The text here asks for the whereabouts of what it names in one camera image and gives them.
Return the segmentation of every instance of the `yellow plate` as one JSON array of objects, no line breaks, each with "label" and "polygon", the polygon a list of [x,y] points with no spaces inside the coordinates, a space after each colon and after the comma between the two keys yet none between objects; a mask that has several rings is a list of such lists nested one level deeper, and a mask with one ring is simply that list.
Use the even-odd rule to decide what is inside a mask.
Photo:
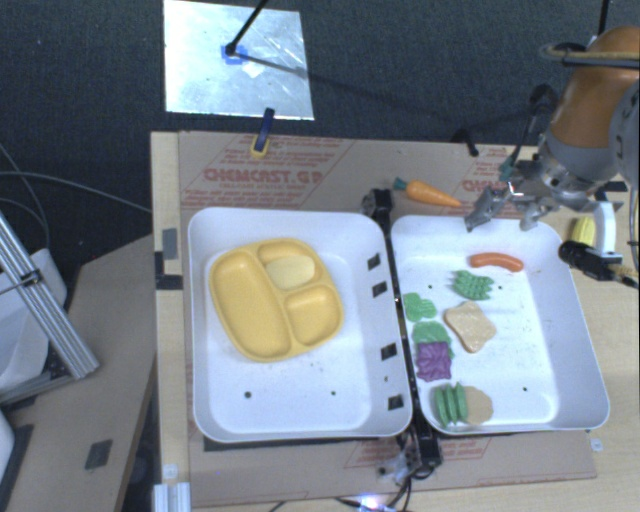
[{"label": "yellow plate", "polygon": [[231,342],[254,361],[307,352],[335,336],[344,321],[324,263],[293,238],[256,242],[222,255],[209,271],[209,290]]}]

